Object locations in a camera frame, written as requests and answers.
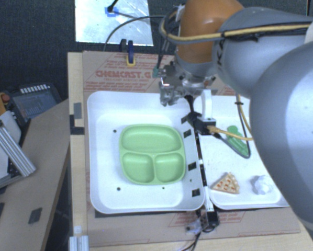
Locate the toy pizza slice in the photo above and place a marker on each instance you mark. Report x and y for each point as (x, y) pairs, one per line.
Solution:
(227, 184)

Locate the green divided plate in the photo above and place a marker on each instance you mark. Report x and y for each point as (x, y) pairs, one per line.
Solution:
(151, 153)

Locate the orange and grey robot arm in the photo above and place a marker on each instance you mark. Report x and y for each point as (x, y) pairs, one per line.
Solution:
(277, 88)

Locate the green toy vegetable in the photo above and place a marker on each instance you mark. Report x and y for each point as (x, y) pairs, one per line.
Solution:
(236, 141)

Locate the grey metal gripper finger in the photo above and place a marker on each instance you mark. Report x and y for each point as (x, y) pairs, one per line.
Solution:
(165, 97)
(178, 95)

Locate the brown cardboard board red print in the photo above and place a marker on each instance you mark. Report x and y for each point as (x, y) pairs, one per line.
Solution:
(146, 229)

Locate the white plastic tray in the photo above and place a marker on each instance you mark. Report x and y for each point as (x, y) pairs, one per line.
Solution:
(104, 150)
(224, 166)

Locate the white crumpled lump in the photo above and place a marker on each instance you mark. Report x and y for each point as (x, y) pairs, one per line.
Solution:
(261, 185)

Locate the thin black and white rod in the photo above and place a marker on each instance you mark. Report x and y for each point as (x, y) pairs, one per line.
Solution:
(201, 163)

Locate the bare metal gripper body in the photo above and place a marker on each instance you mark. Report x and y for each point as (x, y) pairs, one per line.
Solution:
(177, 80)

